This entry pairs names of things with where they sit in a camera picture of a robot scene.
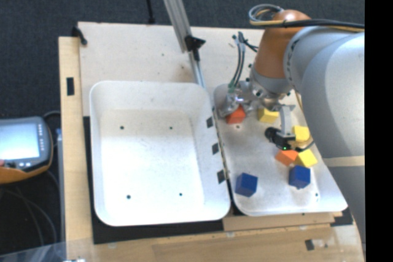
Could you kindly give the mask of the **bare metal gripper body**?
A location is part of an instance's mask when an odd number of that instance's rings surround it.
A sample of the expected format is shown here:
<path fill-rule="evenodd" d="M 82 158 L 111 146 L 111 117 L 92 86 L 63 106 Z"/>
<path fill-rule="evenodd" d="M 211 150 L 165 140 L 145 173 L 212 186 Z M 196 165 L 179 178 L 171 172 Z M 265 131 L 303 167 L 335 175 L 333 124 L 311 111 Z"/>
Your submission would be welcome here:
<path fill-rule="evenodd" d="M 258 106 L 274 108 L 279 104 L 279 95 L 269 91 L 255 81 L 239 81 L 229 83 L 227 96 L 236 99 L 236 107 L 243 106 L 245 101 L 255 101 Z"/>

